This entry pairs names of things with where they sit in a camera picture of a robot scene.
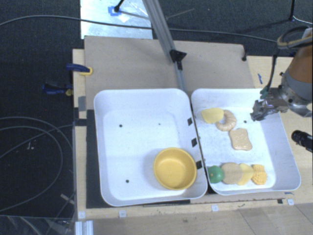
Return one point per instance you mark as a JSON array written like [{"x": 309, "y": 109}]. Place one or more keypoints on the yellow toy corn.
[{"x": 259, "y": 175}]

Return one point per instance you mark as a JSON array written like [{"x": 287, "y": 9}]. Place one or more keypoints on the brown cardboard board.
[{"x": 137, "y": 65}]

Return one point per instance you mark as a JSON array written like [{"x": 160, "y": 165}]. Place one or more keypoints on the thin black rod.
[{"x": 200, "y": 148}]

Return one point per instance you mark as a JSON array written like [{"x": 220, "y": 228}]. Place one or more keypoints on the green round toy vegetable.
[{"x": 215, "y": 174}]

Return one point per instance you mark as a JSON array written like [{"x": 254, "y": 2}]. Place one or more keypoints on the yellow toy potato slice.
[{"x": 211, "y": 115}]

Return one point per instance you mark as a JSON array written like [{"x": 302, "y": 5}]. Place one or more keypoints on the tan toy bread slice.
[{"x": 240, "y": 138}]

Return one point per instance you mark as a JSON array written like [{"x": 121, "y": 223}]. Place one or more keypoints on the white plastic tray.
[
  {"x": 264, "y": 141},
  {"x": 137, "y": 143}
]

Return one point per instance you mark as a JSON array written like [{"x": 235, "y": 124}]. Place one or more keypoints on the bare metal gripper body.
[{"x": 281, "y": 101}]

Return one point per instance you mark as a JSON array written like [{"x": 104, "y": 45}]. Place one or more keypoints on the black cylinder on white bracket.
[{"x": 302, "y": 138}]

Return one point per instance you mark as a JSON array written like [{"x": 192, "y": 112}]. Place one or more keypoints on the yellow bowl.
[{"x": 174, "y": 169}]

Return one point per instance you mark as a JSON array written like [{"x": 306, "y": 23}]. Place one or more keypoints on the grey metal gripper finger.
[
  {"x": 262, "y": 112},
  {"x": 254, "y": 115}
]

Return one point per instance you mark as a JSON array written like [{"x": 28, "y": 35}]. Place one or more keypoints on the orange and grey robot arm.
[{"x": 303, "y": 67}]

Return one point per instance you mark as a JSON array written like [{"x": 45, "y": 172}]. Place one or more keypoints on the tan toy croissant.
[{"x": 230, "y": 124}]

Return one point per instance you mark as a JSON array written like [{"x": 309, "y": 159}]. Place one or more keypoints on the tan round toy biscuit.
[{"x": 231, "y": 173}]

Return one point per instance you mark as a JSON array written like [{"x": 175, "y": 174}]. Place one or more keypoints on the yellow toy cheese slice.
[{"x": 247, "y": 174}]

